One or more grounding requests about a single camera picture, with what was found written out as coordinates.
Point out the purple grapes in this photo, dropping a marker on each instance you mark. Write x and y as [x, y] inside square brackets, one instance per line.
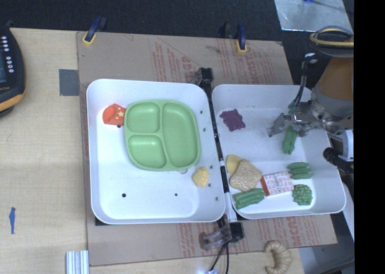
[232, 120]

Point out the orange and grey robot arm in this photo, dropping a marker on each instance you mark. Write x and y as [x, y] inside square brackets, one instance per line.
[337, 80]

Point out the orange and white carton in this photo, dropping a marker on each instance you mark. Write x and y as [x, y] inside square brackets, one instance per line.
[276, 183]

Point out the green divided plate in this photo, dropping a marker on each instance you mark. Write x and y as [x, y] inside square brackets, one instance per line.
[168, 134]

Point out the beige toy bread slice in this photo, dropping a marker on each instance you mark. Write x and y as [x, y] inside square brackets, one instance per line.
[245, 176]

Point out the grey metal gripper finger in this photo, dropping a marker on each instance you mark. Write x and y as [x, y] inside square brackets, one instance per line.
[302, 131]
[276, 125]

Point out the yellow toy food lump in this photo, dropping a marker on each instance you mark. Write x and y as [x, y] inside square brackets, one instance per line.
[201, 177]

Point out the brown cardboard board red print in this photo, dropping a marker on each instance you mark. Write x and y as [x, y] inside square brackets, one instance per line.
[180, 53]

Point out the green toy pea pods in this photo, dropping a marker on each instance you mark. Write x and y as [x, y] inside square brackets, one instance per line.
[299, 171]

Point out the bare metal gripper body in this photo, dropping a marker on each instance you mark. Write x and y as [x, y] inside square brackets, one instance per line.
[312, 116]

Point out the beige toy croissant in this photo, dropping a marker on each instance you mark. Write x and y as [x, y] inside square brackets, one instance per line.
[281, 256]

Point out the thin black and white rod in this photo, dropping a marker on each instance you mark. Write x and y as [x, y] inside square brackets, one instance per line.
[219, 152]

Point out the red packet with yellow stars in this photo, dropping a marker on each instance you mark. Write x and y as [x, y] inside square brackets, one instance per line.
[112, 114]

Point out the white plastic tray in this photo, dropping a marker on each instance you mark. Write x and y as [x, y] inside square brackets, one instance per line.
[261, 143]
[144, 194]

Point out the green toy peas heap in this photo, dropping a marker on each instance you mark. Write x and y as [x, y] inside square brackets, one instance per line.
[302, 195]

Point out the black cylinder on white bracket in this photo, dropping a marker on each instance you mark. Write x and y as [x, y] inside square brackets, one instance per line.
[341, 152]

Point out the green toy bean bundle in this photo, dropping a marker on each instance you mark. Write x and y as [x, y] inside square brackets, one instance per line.
[249, 198]
[288, 143]

